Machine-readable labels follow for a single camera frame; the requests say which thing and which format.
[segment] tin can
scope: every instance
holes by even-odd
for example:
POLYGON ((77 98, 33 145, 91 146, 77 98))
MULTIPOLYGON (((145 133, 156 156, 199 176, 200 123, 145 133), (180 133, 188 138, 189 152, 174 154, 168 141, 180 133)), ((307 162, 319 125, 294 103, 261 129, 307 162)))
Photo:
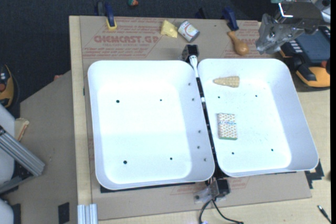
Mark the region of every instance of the tin can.
POLYGON ((189 23, 188 20, 185 20, 183 23, 181 23, 177 31, 189 42, 193 41, 200 34, 200 31, 198 31, 191 23, 189 23))

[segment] orange and black device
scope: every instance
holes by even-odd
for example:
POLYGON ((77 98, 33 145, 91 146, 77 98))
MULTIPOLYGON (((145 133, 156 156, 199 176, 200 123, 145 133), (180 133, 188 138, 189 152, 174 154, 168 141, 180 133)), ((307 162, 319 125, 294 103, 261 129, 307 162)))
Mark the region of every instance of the orange and black device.
POLYGON ((330 87, 330 29, 320 26, 313 35, 302 34, 281 46, 290 71, 312 88, 330 87))
POLYGON ((14 79, 7 65, 0 64, 0 104, 8 108, 14 99, 14 79))

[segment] wooden table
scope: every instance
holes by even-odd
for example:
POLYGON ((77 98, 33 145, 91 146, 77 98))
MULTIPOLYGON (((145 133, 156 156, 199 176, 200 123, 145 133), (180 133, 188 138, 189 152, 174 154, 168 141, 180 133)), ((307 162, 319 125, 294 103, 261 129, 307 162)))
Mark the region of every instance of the wooden table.
MULTIPOLYGON (((78 204, 92 203, 80 17, 70 16, 71 73, 76 144, 78 204)), ((330 157, 330 90, 300 91, 298 96, 315 141, 325 176, 313 182, 312 198, 223 208, 223 214, 244 223, 328 223, 318 210, 321 205, 331 217, 331 157, 330 157)), ((99 223, 198 223, 199 211, 175 212, 133 218, 99 221, 99 223)), ((206 210, 203 221, 226 223, 215 209, 206 210)))

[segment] white plastic object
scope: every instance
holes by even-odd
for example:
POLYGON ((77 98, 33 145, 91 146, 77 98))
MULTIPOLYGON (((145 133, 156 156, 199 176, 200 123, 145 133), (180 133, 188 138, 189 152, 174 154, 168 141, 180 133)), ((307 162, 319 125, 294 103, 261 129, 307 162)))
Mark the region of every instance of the white plastic object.
MULTIPOLYGON (((0 104, 0 125, 8 134, 15 135, 15 118, 0 104)), ((0 148, 0 185, 9 181, 14 172, 14 159, 0 148)))
POLYGON ((198 64, 219 167, 233 177, 311 170, 318 153, 287 66, 277 59, 198 64), (239 76, 238 88, 213 82, 239 76), (234 114, 237 140, 218 137, 217 114, 234 114))
POLYGON ((0 199, 1 224, 14 224, 14 213, 9 204, 0 199))
POLYGON ((215 169, 192 67, 97 61, 88 70, 96 176, 107 189, 208 180, 215 169))

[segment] black cable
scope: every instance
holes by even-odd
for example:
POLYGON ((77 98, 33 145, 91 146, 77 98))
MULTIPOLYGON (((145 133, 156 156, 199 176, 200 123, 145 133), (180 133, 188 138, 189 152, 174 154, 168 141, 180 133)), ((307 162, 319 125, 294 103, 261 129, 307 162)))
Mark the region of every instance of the black cable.
POLYGON ((233 219, 229 219, 229 218, 226 218, 222 213, 221 211, 219 210, 219 208, 217 207, 216 203, 215 203, 215 199, 212 199, 210 201, 207 201, 201 208, 200 210, 200 213, 199 213, 199 217, 198 217, 198 224, 202 224, 202 214, 205 210, 205 208, 210 204, 210 202, 212 201, 212 203, 214 204, 215 208, 217 209, 218 213, 221 215, 221 217, 223 217, 224 219, 228 220, 228 221, 231 221, 233 223, 237 223, 237 224, 244 224, 242 221, 237 221, 237 220, 233 220, 233 219))

